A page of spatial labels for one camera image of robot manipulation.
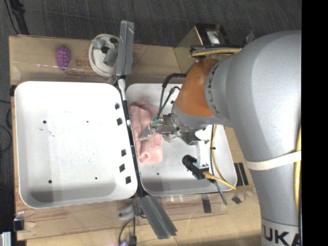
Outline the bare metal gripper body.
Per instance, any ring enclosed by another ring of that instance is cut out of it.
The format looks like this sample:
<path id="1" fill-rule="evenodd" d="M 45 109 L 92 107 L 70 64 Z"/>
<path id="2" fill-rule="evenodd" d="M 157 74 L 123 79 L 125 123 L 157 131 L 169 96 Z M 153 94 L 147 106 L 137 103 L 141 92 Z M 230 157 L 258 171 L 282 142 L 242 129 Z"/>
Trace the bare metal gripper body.
<path id="1" fill-rule="evenodd" d="M 173 142 L 181 138 L 181 127 L 175 123 L 171 113 L 161 115 L 160 118 L 155 116 L 151 122 L 152 129 L 160 134 L 166 142 Z"/>

